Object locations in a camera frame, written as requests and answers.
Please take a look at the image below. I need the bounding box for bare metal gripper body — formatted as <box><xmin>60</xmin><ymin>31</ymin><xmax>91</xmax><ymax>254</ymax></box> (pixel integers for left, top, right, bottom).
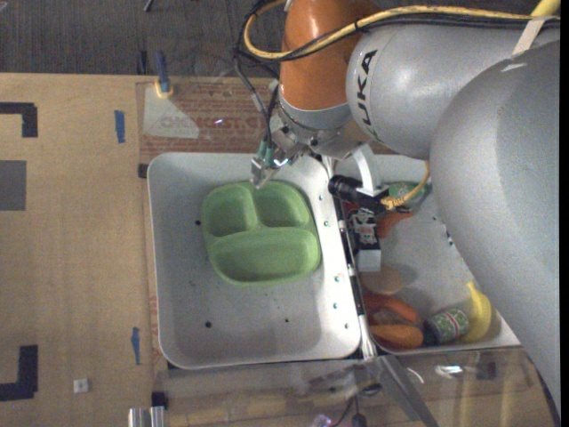
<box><xmin>264</xmin><ymin>112</ymin><xmax>319</xmax><ymax>171</ymax></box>

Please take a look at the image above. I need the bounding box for green divided plate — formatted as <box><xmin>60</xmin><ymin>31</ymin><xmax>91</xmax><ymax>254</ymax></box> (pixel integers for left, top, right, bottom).
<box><xmin>200</xmin><ymin>180</ymin><xmax>323</xmax><ymax>288</ymax></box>

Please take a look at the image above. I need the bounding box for black red white packet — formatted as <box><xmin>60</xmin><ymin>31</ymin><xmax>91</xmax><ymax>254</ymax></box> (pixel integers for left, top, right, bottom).
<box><xmin>345</xmin><ymin>208</ymin><xmax>382</xmax><ymax>252</ymax></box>

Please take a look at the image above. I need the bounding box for green packet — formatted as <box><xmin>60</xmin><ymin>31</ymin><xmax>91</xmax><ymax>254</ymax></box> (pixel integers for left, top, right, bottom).
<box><xmin>387</xmin><ymin>181</ymin><xmax>432</xmax><ymax>206</ymax></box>

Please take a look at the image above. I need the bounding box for white carton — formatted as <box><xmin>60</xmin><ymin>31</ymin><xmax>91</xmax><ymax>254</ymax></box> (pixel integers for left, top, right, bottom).
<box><xmin>355</xmin><ymin>248</ymin><xmax>383</xmax><ymax>274</ymax></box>

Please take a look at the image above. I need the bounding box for thin black and white rod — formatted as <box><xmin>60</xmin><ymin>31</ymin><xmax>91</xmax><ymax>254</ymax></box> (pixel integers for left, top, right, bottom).
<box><xmin>331</xmin><ymin>166</ymin><xmax>378</xmax><ymax>360</ymax></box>

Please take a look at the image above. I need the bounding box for white plastic tray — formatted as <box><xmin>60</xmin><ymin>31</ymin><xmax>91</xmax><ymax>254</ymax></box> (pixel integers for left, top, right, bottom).
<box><xmin>146</xmin><ymin>150</ymin><xmax>363</xmax><ymax>370</ymax></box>
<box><xmin>331</xmin><ymin>152</ymin><xmax>522</xmax><ymax>356</ymax></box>

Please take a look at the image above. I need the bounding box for brown round bread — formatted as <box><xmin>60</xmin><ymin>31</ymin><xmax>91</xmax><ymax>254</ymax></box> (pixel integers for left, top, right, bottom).
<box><xmin>359</xmin><ymin>264</ymin><xmax>406</xmax><ymax>296</ymax></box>

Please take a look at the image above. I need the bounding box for green patterned can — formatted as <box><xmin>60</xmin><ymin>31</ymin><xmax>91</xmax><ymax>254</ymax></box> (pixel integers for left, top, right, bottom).
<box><xmin>425</xmin><ymin>308</ymin><xmax>471</xmax><ymax>346</ymax></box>

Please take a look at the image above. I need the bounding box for yellow banana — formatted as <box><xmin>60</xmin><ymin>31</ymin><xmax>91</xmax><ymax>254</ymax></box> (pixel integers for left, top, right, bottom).
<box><xmin>459</xmin><ymin>280</ymin><xmax>493</xmax><ymax>344</ymax></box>

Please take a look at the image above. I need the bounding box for black cylinder on white bracket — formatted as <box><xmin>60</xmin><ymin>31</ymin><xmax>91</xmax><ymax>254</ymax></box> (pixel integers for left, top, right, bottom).
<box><xmin>327</xmin><ymin>143</ymin><xmax>390</xmax><ymax>215</ymax></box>

